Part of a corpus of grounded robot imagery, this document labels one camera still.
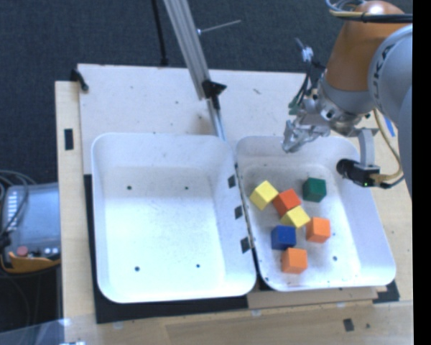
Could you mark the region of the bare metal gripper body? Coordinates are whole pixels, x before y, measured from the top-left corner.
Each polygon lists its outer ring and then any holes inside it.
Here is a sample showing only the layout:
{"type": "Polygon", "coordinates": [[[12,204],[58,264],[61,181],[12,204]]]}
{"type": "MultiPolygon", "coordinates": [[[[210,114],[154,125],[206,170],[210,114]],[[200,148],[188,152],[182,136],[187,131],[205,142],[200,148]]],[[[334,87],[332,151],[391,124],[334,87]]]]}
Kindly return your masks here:
{"type": "Polygon", "coordinates": [[[327,126],[343,136],[351,136],[361,122],[362,115],[342,110],[327,98],[308,97],[300,104],[295,125],[297,127],[327,126]]]}

